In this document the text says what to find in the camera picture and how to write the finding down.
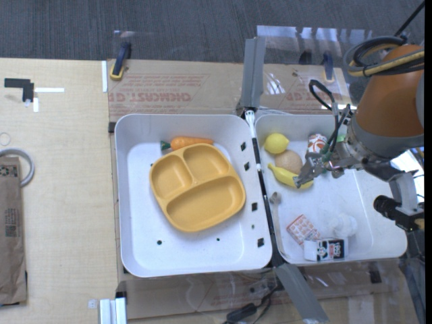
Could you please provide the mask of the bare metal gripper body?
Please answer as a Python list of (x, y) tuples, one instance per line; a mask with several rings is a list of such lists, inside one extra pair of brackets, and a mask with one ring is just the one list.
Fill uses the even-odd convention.
[(334, 149), (325, 144), (317, 152), (307, 152), (304, 164), (304, 177), (317, 178), (329, 173), (333, 178), (340, 178), (346, 169), (361, 170), (370, 161), (370, 156), (357, 150), (356, 145), (337, 142)]

